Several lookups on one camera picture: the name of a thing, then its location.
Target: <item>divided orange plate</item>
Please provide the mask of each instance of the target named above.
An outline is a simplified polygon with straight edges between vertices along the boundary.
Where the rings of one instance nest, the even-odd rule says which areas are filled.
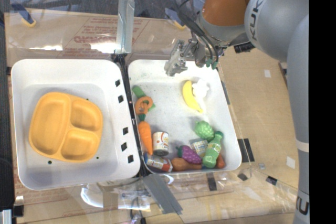
[[[62,92],[47,93],[37,102],[31,120],[29,143],[43,156],[82,163],[98,150],[103,116],[86,99]]]

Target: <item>toy bottle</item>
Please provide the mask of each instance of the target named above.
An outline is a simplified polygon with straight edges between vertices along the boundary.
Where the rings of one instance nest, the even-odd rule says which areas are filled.
[[[222,145],[221,140],[224,134],[220,131],[215,132],[215,137],[208,143],[205,151],[205,156],[202,159],[202,164],[207,168],[214,168],[219,153],[221,152]]]

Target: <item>orange toy pretzel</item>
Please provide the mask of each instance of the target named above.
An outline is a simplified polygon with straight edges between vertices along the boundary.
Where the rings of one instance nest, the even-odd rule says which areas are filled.
[[[148,109],[153,105],[153,100],[149,96],[140,97],[135,103],[136,115],[146,114]]]

